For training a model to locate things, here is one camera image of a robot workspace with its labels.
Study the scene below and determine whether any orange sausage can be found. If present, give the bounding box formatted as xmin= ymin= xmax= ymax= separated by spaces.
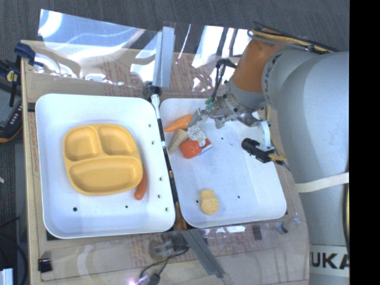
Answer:
xmin=134 ymin=164 xmax=148 ymax=201

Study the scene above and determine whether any brown cardboard board red print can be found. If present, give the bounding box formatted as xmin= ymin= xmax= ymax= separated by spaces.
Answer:
xmin=20 ymin=40 xmax=310 ymax=283

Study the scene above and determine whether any orange bell pepper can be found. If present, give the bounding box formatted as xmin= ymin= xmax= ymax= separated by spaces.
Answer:
xmin=179 ymin=139 xmax=203 ymax=160

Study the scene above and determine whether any black block with thin wires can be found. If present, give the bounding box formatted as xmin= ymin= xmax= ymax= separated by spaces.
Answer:
xmin=142 ymin=84 xmax=163 ymax=101

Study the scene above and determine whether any yellow divided plate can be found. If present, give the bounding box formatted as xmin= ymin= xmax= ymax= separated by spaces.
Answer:
xmin=62 ymin=123 xmax=144 ymax=197

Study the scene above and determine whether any yellow biscuit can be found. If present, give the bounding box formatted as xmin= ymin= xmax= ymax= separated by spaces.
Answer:
xmin=199 ymin=189 xmax=220 ymax=216

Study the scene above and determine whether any orange carrot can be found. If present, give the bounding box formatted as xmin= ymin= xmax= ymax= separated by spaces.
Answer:
xmin=163 ymin=114 xmax=194 ymax=133

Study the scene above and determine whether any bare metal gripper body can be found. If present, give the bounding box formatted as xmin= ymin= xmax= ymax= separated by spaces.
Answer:
xmin=207 ymin=93 xmax=264 ymax=129

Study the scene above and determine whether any white and red carton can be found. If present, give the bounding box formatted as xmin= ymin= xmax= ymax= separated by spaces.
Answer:
xmin=186 ymin=125 xmax=213 ymax=156

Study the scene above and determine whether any black cylinder on white bracket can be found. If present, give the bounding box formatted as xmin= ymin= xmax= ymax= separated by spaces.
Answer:
xmin=240 ymin=119 xmax=276 ymax=164

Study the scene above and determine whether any tan bread slice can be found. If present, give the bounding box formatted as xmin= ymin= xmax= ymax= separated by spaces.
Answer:
xmin=167 ymin=128 xmax=189 ymax=155

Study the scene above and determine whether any thin black and white rod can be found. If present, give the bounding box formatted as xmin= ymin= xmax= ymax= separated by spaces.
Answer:
xmin=150 ymin=93 xmax=187 ymax=230

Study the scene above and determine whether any white plastic tray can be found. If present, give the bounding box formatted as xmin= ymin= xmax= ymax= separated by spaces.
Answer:
xmin=159 ymin=97 xmax=288 ymax=229
xmin=34 ymin=93 xmax=176 ymax=239

